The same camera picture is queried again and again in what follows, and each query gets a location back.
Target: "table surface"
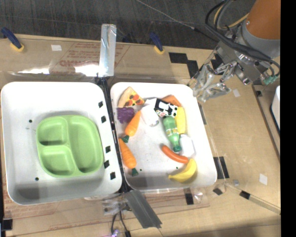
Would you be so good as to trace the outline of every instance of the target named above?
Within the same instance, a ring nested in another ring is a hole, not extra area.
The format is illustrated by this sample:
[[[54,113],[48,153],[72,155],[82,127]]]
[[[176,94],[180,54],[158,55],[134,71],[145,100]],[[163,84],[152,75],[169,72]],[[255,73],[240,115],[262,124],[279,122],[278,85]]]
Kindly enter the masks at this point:
[[[0,39],[0,88],[16,80],[15,71],[33,68],[35,64],[40,68],[52,64],[56,68],[66,55],[67,60],[70,59],[68,50],[77,42],[99,43],[40,36],[17,37],[31,49],[20,54],[9,47],[8,40]],[[62,51],[46,49],[46,45],[51,44],[61,45]],[[211,50],[180,47],[165,47],[165,50],[159,55],[150,45],[117,43],[115,76],[109,84],[118,81],[187,84],[188,66],[197,63],[200,67],[211,53]],[[233,92],[200,104],[212,154],[218,164],[217,182],[192,189],[193,205],[186,204],[185,193],[170,196],[174,198],[173,203],[166,195],[147,195],[162,221],[162,228],[142,229],[133,213],[127,211],[123,217],[132,236],[281,235],[280,139],[269,108],[275,87],[244,86],[238,78],[232,78],[226,84]],[[259,97],[256,90],[262,91]],[[0,143],[3,149],[2,136]],[[4,162],[2,168],[6,184]],[[38,207],[19,206],[9,199],[6,186],[4,188],[5,218],[13,218],[13,229],[6,232],[7,236],[90,236],[92,233],[101,237],[110,234],[112,216],[95,216],[95,210],[103,213],[100,201],[75,199]],[[119,219],[115,227],[123,230]]]

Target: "carrot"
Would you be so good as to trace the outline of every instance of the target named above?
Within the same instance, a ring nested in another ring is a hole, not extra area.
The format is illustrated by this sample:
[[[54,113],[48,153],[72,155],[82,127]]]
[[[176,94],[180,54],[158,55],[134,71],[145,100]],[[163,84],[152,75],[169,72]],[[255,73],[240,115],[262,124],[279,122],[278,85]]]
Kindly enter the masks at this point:
[[[173,152],[169,147],[167,147],[166,145],[163,145],[161,147],[161,150],[163,151],[163,153],[169,157],[172,160],[175,160],[177,162],[181,162],[181,163],[188,163],[188,158],[185,156],[181,156],[176,154],[175,152]]]
[[[129,137],[134,136],[137,132],[139,121],[140,121],[141,111],[137,111],[133,118],[130,120],[125,128],[126,136],[122,138],[124,142],[128,142]]]
[[[137,162],[133,153],[130,151],[128,146],[125,144],[125,142],[121,138],[119,138],[118,141],[119,141],[120,152],[122,155],[123,163],[125,164],[126,167],[132,169],[132,176],[138,175],[138,171],[135,168],[137,165]]]

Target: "yellow corn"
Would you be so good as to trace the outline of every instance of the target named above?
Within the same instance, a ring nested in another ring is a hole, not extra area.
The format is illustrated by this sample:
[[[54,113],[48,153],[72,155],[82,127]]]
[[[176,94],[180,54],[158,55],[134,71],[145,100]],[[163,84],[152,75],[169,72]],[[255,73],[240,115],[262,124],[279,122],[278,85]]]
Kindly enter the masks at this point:
[[[174,117],[179,134],[185,133],[185,111],[183,107],[178,107],[177,115]]]

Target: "green plate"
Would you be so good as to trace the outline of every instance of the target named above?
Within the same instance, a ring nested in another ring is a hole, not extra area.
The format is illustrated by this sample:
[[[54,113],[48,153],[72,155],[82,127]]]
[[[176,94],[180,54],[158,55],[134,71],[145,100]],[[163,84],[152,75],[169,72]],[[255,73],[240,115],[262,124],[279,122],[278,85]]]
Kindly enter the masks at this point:
[[[36,131],[38,157],[51,176],[93,173],[103,164],[103,148],[95,123],[84,116],[45,118]]]

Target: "white tray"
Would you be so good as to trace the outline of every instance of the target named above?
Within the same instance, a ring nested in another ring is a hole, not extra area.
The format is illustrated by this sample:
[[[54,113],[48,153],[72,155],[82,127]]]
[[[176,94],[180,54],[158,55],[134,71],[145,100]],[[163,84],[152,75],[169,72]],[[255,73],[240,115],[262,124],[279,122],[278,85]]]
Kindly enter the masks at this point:
[[[7,191],[18,204],[113,194],[122,183],[104,94],[89,82],[11,82],[1,90]],[[85,176],[59,178],[41,167],[36,127],[47,117],[83,115],[93,120],[109,166]]]
[[[155,127],[146,125],[141,118],[139,128],[135,136],[130,137],[127,146],[133,152],[139,175],[131,176],[127,167],[125,178],[130,187],[143,192],[167,190],[184,187],[205,187],[212,185],[217,179],[210,144],[207,138],[202,116],[192,89],[183,84],[165,83],[139,83],[139,82],[118,82],[111,87],[111,102],[114,112],[116,131],[119,137],[123,137],[127,124],[121,124],[117,120],[117,104],[119,98],[127,87],[132,87],[141,97],[163,98],[167,95],[174,95],[185,110],[187,135],[192,138],[195,147],[195,161],[197,163],[197,175],[190,182],[179,183],[169,180],[168,175],[184,167],[182,163],[169,159],[160,149],[161,144],[171,147],[165,135],[163,123]],[[142,106],[133,107],[136,111]]]

